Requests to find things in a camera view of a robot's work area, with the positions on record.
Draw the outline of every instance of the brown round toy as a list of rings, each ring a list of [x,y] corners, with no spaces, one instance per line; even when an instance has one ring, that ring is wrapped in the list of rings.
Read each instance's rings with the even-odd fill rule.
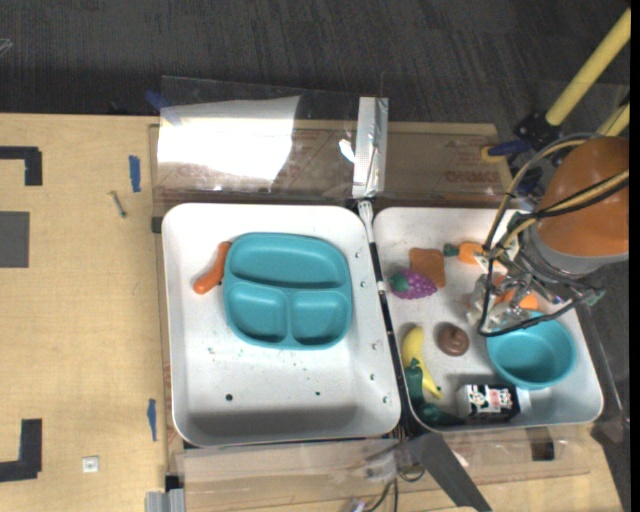
[[[436,338],[438,348],[450,356],[461,356],[469,349],[469,336],[460,327],[444,324]]]

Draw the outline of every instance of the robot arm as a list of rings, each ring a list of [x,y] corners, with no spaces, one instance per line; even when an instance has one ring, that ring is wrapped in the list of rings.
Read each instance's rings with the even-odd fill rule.
[[[584,284],[585,276],[628,259],[629,143],[598,137],[578,144],[557,168],[536,210],[516,214],[492,246],[508,197],[499,209],[479,258],[487,274],[476,283],[467,313],[485,336],[555,318],[580,302],[597,300],[599,292]],[[505,273],[499,284],[496,267]],[[503,300],[509,292],[511,298]],[[536,320],[520,307],[534,292],[548,312]]]

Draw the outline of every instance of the yellow bar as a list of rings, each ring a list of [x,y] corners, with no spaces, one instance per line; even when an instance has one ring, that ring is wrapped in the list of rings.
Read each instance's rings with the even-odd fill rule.
[[[598,128],[598,133],[601,135],[609,135],[615,137],[620,135],[622,130],[629,126],[629,119],[631,114],[631,102],[617,108],[609,118],[602,123]]]
[[[631,9],[627,9],[584,63],[546,115],[552,126],[560,126],[615,56],[631,39]]]

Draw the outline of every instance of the yellow banana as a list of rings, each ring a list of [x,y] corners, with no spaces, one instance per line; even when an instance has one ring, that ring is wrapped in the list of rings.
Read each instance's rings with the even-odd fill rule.
[[[402,342],[402,366],[408,368],[411,366],[411,360],[417,359],[420,369],[422,370],[422,389],[426,389],[435,398],[442,398],[442,393],[433,381],[433,377],[427,370],[422,360],[422,345],[424,344],[424,329],[419,325],[413,327]]]

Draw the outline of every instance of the wooden tabletop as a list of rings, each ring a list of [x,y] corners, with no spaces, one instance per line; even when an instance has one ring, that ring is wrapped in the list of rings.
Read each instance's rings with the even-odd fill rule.
[[[145,494],[164,489],[169,461],[149,166],[149,129],[157,122],[0,114],[0,146],[37,146],[43,154],[42,186],[25,186],[22,161],[0,160],[0,211],[30,215],[28,268],[0,268],[0,462],[18,459],[21,420],[42,420],[42,470],[36,479],[0,482],[0,510],[142,511]],[[140,159],[140,192],[132,189],[129,156]],[[486,500],[505,511],[621,510],[587,428],[570,436],[582,469],[523,471],[535,478],[483,483],[476,467]],[[99,471],[83,472],[83,458],[92,456]],[[411,491],[402,487],[400,510],[453,506],[441,490]]]

